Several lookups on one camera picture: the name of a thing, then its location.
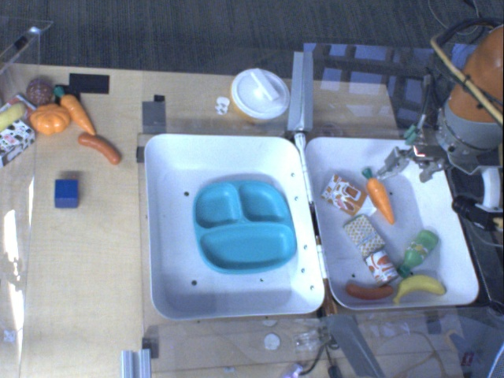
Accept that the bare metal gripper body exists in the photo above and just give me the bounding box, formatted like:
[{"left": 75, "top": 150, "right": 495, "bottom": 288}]
[{"left": 405, "top": 143, "right": 480, "bottom": 173}]

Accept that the orange carrot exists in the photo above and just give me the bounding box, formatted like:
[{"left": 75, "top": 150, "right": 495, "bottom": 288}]
[
  {"left": 53, "top": 86, "right": 98, "bottom": 137},
  {"left": 361, "top": 166, "right": 396, "bottom": 226}
]

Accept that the white plastic tray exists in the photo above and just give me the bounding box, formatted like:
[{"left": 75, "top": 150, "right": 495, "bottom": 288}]
[
  {"left": 305, "top": 136, "right": 480, "bottom": 311},
  {"left": 143, "top": 133, "right": 326, "bottom": 321}
]

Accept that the orange and white carton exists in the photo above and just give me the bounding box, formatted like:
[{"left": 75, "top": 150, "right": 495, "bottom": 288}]
[{"left": 319, "top": 173, "right": 377, "bottom": 217}]

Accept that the yellow patterned packet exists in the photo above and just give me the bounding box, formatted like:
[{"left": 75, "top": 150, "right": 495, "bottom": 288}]
[{"left": 343, "top": 214, "right": 387, "bottom": 258}]

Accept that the green bottle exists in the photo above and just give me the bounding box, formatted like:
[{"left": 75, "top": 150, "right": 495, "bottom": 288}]
[{"left": 396, "top": 229, "right": 439, "bottom": 279}]

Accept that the orange and white can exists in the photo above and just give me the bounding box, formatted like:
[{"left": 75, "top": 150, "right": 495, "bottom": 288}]
[{"left": 364, "top": 249, "right": 400, "bottom": 285}]

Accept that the yellow banana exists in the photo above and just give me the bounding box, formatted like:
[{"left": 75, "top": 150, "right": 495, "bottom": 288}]
[{"left": 392, "top": 274, "right": 447, "bottom": 305}]

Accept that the red-brown sausage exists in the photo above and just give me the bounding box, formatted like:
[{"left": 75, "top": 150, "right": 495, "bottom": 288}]
[
  {"left": 345, "top": 283, "right": 395, "bottom": 302},
  {"left": 76, "top": 132, "right": 122, "bottom": 166}
]

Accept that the yellow cup with white lid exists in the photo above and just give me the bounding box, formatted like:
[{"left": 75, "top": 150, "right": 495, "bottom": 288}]
[{"left": 230, "top": 68, "right": 291, "bottom": 124}]

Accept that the blue divided plate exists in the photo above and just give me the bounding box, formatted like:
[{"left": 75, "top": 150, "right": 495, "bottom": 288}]
[{"left": 192, "top": 180, "right": 298, "bottom": 276}]

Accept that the blue cube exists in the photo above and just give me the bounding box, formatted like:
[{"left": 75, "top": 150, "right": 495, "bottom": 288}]
[{"left": 54, "top": 178, "right": 81, "bottom": 209}]

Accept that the orange pumpkin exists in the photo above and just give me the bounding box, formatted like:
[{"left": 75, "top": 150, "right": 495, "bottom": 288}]
[{"left": 29, "top": 103, "right": 72, "bottom": 136}]

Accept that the brown round biscuit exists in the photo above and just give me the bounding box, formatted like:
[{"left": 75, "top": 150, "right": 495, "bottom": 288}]
[{"left": 25, "top": 77, "right": 54, "bottom": 106}]

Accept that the black and white carton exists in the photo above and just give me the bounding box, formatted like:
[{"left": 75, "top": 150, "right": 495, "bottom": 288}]
[{"left": 0, "top": 119, "right": 37, "bottom": 168}]

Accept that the pale yellow corn cob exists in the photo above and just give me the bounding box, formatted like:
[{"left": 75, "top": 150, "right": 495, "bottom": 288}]
[{"left": 0, "top": 102, "right": 28, "bottom": 132}]

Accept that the black cylinder on white bracket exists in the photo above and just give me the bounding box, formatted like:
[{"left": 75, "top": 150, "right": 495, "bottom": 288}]
[{"left": 451, "top": 166, "right": 504, "bottom": 228}]

